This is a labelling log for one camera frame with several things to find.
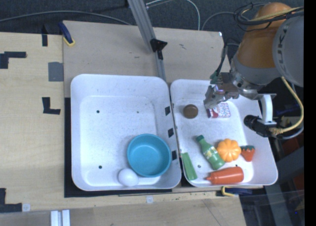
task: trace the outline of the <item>green bottle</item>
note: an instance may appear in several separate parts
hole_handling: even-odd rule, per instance
[[[197,141],[200,143],[204,156],[211,163],[214,170],[221,168],[225,164],[225,161],[220,157],[216,148],[213,145],[207,143],[204,139],[204,136],[198,136]]]

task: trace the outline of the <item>white ball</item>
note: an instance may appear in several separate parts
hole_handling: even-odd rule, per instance
[[[135,186],[139,183],[137,174],[129,168],[120,170],[118,173],[118,181],[125,186]]]

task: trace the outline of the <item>blue bowl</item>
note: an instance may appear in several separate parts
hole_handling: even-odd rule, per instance
[[[127,160],[138,175],[154,178],[164,174],[171,164],[171,151],[159,136],[136,136],[127,148]]]

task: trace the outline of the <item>orange bottle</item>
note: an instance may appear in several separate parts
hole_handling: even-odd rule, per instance
[[[243,178],[242,168],[236,166],[211,172],[210,176],[206,179],[211,181],[212,184],[234,184],[242,182]]]

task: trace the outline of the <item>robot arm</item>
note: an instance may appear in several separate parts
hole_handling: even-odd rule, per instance
[[[249,26],[231,60],[230,72],[211,76],[205,108],[214,108],[239,95],[260,100],[267,106],[263,108],[263,118],[247,116],[244,123],[262,136],[277,133],[271,129],[276,126],[271,99],[275,95],[266,97],[258,91],[278,77],[304,86],[304,12],[300,10],[277,2],[259,9],[254,19],[247,22]]]

